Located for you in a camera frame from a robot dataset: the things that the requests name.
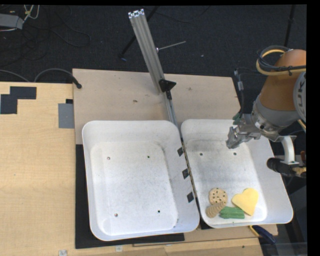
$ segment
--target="wooden table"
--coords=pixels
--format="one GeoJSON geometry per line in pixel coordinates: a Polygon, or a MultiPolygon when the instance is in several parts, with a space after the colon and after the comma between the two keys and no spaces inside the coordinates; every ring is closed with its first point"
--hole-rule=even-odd
{"type": "MultiPolygon", "coordinates": [[[[129,87],[148,85],[151,81],[148,73],[75,69],[73,74],[83,85],[81,91],[76,91],[72,84],[0,82],[0,95],[8,95],[10,87],[36,87],[36,99],[18,99],[17,114],[0,114],[0,255],[58,256],[60,250],[66,250],[68,256],[180,256],[209,252],[230,256],[263,255],[258,238],[246,226],[196,229],[184,234],[184,242],[169,245],[126,244],[75,249],[75,145],[82,143],[81,127],[90,119],[119,119],[124,105],[112,108],[113,100],[129,99],[128,106],[136,110],[140,110],[138,106],[144,101],[153,105],[151,112],[144,114],[126,112],[125,115],[136,120],[146,116],[162,119],[163,116],[157,117],[155,113],[161,113],[163,105],[150,99],[158,97],[152,87],[143,94],[135,94],[137,90],[122,93],[129,87]],[[107,84],[102,91],[109,93],[109,101],[103,98],[104,94],[97,97],[102,93],[101,84],[107,84]],[[74,99],[75,128],[59,128],[58,106],[65,104],[66,99],[74,99]],[[104,103],[98,112],[89,115],[86,111],[97,107],[92,99],[95,103],[104,103]]],[[[179,125],[187,118],[230,119],[239,110],[229,77],[168,74],[166,79],[178,81],[172,97],[179,125]],[[201,101],[197,101],[197,95],[202,97],[201,101]]],[[[276,225],[264,228],[278,234],[276,225]]]]}

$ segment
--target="white tray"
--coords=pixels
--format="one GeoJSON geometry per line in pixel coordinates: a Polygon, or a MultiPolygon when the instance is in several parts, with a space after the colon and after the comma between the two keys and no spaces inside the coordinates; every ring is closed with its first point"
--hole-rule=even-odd
{"type": "Polygon", "coordinates": [[[190,232],[200,216],[178,128],[165,120],[82,129],[89,221],[100,240],[190,232]]]}
{"type": "Polygon", "coordinates": [[[226,140],[231,126],[233,120],[217,119],[189,119],[181,125],[202,219],[213,228],[290,222],[293,209],[282,177],[266,164],[274,157],[268,139],[252,139],[236,149],[228,149],[226,140]],[[235,206],[231,202],[235,194],[246,188],[256,189],[259,199],[254,215],[246,214],[245,219],[207,217],[212,188],[227,192],[230,207],[235,206]]]}

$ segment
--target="yellow heart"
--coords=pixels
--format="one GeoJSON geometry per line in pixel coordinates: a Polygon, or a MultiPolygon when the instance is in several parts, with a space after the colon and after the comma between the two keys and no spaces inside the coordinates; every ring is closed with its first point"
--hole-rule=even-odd
{"type": "Polygon", "coordinates": [[[259,193],[254,188],[246,188],[241,194],[235,194],[231,202],[250,216],[254,215],[259,193]]]}

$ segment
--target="black pole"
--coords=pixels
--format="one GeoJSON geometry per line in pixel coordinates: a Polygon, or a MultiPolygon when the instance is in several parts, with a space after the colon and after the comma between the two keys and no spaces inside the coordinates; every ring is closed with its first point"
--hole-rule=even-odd
{"type": "MultiPolygon", "coordinates": [[[[150,12],[150,14],[148,15],[148,17],[146,18],[146,21],[148,22],[151,17],[155,14],[155,12],[157,11],[157,9],[160,7],[160,5],[156,5],[153,10],[150,12]]],[[[126,51],[129,49],[129,47],[132,45],[132,43],[136,40],[136,36],[133,36],[131,38],[131,40],[129,41],[129,43],[126,45],[126,47],[124,47],[123,51],[121,53],[118,54],[120,59],[124,59],[125,53],[126,51]]]]}
{"type": "Polygon", "coordinates": [[[290,16],[289,16],[289,20],[288,20],[288,27],[286,29],[285,41],[284,41],[284,46],[285,47],[288,46],[288,40],[289,40],[289,35],[290,35],[291,24],[294,22],[295,9],[296,9],[296,5],[292,4],[291,11],[290,11],[290,16]]]}

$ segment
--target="black bracket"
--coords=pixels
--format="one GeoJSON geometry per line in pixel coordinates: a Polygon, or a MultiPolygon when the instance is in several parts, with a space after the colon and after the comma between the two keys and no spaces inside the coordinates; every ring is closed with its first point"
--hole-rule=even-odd
{"type": "Polygon", "coordinates": [[[161,91],[166,93],[166,97],[168,100],[172,100],[171,92],[170,90],[176,85],[176,82],[168,81],[165,79],[160,79],[159,85],[161,88],[161,91]]]}

